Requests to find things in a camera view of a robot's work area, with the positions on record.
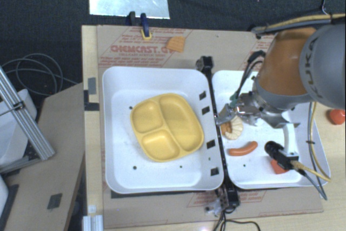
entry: yellow divided plate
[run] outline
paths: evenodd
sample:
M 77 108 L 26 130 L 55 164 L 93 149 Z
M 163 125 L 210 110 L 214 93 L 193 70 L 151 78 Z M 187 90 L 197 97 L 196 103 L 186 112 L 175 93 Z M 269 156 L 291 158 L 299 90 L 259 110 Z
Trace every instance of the yellow divided plate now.
M 188 155 L 201 147 L 204 134 L 184 97 L 163 94 L 137 104 L 131 124 L 145 154 L 156 162 Z

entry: orange block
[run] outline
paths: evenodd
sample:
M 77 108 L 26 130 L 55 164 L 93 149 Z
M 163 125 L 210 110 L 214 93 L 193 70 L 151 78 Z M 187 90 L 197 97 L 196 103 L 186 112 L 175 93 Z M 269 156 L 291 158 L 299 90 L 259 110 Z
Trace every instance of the orange block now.
M 282 167 L 280 167 L 277 164 L 276 160 L 271 160 L 270 164 L 271 164 L 271 166 L 272 166 L 272 168 L 276 174 L 282 174 L 282 173 L 286 173 L 289 171 L 289 169 L 283 169 Z
M 166 44 L 166 48 L 178 52 L 183 52 L 185 46 L 185 37 L 183 36 L 176 36 L 171 39 L 169 39 L 168 43 Z

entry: toy sausage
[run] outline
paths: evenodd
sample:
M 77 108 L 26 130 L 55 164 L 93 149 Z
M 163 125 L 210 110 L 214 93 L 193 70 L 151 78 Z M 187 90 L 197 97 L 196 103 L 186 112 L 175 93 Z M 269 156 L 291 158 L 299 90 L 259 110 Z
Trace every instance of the toy sausage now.
M 246 146 L 242 148 L 230 148 L 228 149 L 228 154 L 231 156 L 244 156 L 253 152 L 258 146 L 258 143 L 253 141 L 248 143 Z

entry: yellow plate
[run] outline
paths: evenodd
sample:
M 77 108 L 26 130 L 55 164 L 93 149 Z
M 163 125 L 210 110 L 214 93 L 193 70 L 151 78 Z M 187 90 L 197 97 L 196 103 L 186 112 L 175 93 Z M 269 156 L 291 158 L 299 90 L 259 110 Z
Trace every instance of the yellow plate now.
M 163 94 L 137 104 L 131 124 L 145 154 L 156 162 L 188 155 L 201 147 L 204 134 L 184 97 Z

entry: orange sausage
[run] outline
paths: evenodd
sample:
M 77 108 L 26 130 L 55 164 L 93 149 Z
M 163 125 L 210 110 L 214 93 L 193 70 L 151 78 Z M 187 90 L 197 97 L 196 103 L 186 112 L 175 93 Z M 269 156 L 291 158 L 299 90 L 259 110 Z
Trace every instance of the orange sausage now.
M 258 143 L 253 141 L 248 143 L 246 146 L 242 148 L 230 148 L 228 149 L 228 154 L 231 156 L 244 156 L 253 152 L 258 146 Z

